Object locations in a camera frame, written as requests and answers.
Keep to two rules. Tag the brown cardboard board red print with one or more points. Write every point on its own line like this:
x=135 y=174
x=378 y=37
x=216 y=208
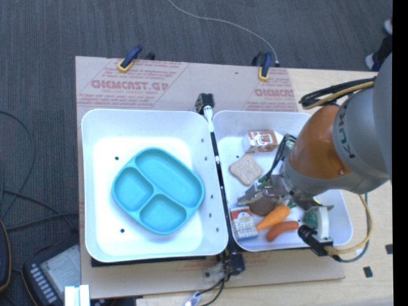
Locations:
x=223 y=84

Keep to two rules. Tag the orange sausage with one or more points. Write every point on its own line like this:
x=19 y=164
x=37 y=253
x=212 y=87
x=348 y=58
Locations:
x=281 y=229

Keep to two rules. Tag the orange carrot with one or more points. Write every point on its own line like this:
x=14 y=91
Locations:
x=274 y=217

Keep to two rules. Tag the brown round biscuit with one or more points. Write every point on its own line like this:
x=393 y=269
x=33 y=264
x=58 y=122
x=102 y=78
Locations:
x=262 y=208

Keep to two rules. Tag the black cylinder on white bracket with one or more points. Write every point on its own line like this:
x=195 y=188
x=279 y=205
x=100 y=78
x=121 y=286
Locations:
x=322 y=225

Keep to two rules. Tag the thin black and white rod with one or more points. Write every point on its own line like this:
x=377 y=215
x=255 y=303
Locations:
x=215 y=151

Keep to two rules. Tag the blue divided plate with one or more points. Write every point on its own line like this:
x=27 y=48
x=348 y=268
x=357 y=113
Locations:
x=159 y=190

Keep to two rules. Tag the person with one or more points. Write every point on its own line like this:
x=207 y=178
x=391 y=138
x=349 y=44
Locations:
x=382 y=51

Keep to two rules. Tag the red and white packet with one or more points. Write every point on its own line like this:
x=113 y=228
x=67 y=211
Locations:
x=243 y=223

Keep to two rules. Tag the white plastic tray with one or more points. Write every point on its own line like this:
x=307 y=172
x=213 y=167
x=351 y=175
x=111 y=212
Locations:
x=105 y=234
x=338 y=222

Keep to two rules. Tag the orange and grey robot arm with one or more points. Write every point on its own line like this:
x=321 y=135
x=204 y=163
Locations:
x=322 y=151

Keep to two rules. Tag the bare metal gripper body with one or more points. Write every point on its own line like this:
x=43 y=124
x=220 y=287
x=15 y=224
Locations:
x=276 y=186

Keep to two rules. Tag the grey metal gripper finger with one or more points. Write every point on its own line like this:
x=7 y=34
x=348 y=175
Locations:
x=249 y=199
x=255 y=188

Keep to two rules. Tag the orange and white carton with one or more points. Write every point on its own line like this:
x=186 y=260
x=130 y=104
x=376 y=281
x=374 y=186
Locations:
x=259 y=141

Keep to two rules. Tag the beige toast slice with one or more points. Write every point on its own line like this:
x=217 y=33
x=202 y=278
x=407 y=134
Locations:
x=245 y=169

